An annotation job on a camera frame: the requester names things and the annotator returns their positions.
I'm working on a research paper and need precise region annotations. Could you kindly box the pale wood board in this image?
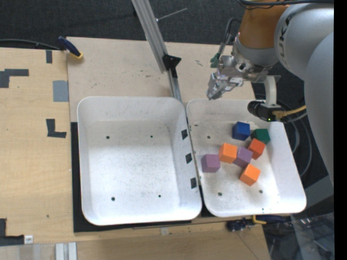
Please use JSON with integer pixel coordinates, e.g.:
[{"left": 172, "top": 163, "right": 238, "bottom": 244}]
[{"left": 66, "top": 36, "right": 269, "bottom": 244}]

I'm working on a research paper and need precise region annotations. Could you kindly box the green cube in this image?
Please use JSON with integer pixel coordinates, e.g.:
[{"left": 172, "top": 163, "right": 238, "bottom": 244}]
[{"left": 250, "top": 128, "right": 271, "bottom": 145}]

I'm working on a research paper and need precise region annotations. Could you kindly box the purple cube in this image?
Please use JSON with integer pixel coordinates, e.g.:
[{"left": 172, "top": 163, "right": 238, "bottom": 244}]
[
  {"left": 200, "top": 153, "right": 221, "bottom": 173},
  {"left": 233, "top": 146, "right": 254, "bottom": 169}
]

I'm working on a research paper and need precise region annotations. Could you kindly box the black cylinder on white bracket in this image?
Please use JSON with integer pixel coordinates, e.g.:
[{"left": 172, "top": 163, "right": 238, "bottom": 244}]
[{"left": 247, "top": 75, "right": 283, "bottom": 123}]

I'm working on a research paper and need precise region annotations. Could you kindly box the white plastic tray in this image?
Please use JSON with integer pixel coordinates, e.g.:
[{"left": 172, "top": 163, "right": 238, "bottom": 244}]
[
  {"left": 185, "top": 98, "right": 308, "bottom": 218},
  {"left": 76, "top": 95, "right": 203, "bottom": 226}
]

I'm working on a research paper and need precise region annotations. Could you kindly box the blue cube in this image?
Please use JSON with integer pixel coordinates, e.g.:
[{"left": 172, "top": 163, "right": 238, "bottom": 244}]
[{"left": 232, "top": 121, "right": 251, "bottom": 141}]

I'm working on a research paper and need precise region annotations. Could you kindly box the orange cube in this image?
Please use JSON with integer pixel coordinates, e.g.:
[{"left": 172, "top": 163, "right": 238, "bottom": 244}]
[
  {"left": 218, "top": 142, "right": 239, "bottom": 164},
  {"left": 247, "top": 138, "right": 266, "bottom": 160},
  {"left": 238, "top": 163, "right": 262, "bottom": 187}
]

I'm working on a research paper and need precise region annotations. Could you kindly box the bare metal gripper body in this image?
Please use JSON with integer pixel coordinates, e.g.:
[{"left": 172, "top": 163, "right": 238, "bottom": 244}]
[{"left": 215, "top": 55, "right": 272, "bottom": 88}]

